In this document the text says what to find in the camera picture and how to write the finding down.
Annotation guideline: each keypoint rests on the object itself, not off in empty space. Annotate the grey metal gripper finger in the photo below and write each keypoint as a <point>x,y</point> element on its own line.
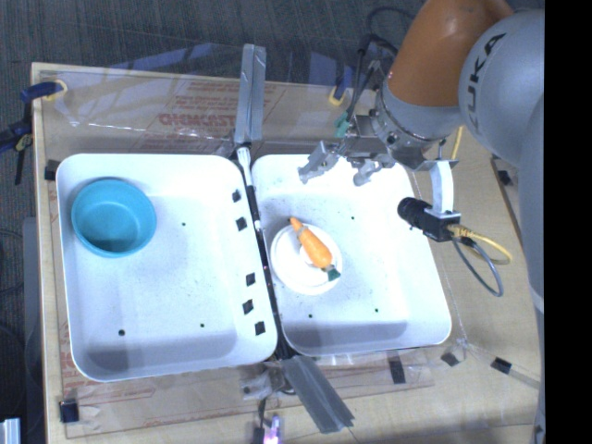
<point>367,168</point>
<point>319,160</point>

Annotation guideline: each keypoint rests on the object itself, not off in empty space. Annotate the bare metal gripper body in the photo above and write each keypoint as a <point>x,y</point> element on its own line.
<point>367,139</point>

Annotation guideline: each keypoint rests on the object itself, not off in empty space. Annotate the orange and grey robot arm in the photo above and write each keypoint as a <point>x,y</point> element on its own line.
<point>504,90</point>

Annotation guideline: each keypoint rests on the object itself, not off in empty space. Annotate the orange carrot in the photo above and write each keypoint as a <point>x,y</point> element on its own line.
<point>315,247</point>

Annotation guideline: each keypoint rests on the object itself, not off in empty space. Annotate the white plastic tray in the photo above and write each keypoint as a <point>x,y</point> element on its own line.
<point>379,271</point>
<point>176,271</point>

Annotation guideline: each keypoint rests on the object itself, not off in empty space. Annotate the white round plate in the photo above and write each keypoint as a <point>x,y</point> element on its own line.
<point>293,266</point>

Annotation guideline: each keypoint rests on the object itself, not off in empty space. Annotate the brown board with red print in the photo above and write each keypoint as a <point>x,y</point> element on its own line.
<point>199,109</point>

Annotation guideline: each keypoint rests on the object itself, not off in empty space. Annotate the blue bowl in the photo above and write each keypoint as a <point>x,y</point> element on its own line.
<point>113,218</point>

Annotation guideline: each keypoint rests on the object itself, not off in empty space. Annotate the black cylinder on white bracket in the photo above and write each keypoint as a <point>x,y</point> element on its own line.
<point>427,220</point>

